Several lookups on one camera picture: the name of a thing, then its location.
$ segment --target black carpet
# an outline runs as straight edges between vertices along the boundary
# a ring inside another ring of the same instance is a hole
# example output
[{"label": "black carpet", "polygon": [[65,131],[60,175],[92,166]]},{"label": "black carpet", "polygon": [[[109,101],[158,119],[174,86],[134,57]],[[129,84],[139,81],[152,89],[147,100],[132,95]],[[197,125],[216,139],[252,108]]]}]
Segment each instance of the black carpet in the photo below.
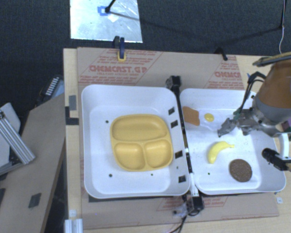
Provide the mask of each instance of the black carpet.
[{"label": "black carpet", "polygon": [[[130,49],[276,55],[283,0],[138,0],[142,44]],[[0,0],[0,106],[22,116],[40,89],[63,73],[63,48],[111,47],[71,40],[69,0]],[[282,51],[291,51],[291,0]]]}]

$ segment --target brown round object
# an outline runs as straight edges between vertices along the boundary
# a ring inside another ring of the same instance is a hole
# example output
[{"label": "brown round object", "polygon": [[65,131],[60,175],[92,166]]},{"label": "brown round object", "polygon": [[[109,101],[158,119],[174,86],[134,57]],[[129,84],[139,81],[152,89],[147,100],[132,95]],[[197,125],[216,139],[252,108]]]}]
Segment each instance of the brown round object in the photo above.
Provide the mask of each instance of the brown round object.
[{"label": "brown round object", "polygon": [[239,182],[247,182],[252,177],[252,169],[248,162],[236,159],[229,164],[229,172]]}]

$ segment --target toy banana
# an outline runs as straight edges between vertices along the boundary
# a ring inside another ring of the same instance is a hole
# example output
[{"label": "toy banana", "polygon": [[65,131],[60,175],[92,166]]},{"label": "toy banana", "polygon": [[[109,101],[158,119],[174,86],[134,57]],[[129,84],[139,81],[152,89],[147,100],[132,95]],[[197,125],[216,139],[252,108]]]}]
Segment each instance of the toy banana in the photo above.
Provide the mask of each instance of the toy banana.
[{"label": "toy banana", "polygon": [[211,147],[210,151],[208,152],[209,163],[213,164],[215,162],[215,160],[217,159],[217,155],[219,154],[220,151],[233,147],[235,147],[234,144],[231,145],[225,141],[217,142]]}]

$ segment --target wooden table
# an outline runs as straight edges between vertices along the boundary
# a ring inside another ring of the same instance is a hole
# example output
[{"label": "wooden table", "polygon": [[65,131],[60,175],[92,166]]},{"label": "wooden table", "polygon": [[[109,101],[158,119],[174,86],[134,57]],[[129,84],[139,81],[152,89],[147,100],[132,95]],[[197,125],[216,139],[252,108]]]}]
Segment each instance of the wooden table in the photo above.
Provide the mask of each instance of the wooden table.
[{"label": "wooden table", "polygon": [[[242,81],[247,83],[247,73],[257,70],[252,63],[259,59],[258,56],[236,56]],[[65,66],[65,106],[69,106],[69,97],[76,96],[78,99],[78,73],[77,73],[77,50],[64,50]],[[259,69],[267,74],[269,67]],[[253,91],[258,91],[259,84],[253,87]],[[78,108],[70,111],[70,117],[79,117]],[[78,125],[66,126],[66,153],[67,153],[67,184],[68,184],[68,209],[69,219],[82,218],[81,210],[81,180],[80,180],[80,147],[79,147],[79,127]],[[218,233],[251,233],[251,232],[291,232],[291,173],[286,172],[287,185],[285,189],[274,196],[282,198],[283,203],[278,204],[279,217],[237,219],[212,222],[185,223],[183,233],[195,232],[218,232]],[[84,230],[85,233],[167,233],[177,227],[177,224],[151,225],[138,227],[121,227],[109,229]]]}]

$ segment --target yellow plate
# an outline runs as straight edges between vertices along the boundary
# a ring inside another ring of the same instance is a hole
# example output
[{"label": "yellow plate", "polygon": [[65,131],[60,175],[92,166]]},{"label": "yellow plate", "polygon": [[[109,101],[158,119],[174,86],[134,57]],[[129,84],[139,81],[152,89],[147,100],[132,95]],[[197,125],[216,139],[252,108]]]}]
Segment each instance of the yellow plate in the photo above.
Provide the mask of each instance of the yellow plate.
[{"label": "yellow plate", "polygon": [[169,129],[159,116],[120,116],[112,122],[110,136],[116,162],[127,171],[156,170],[173,160]]}]

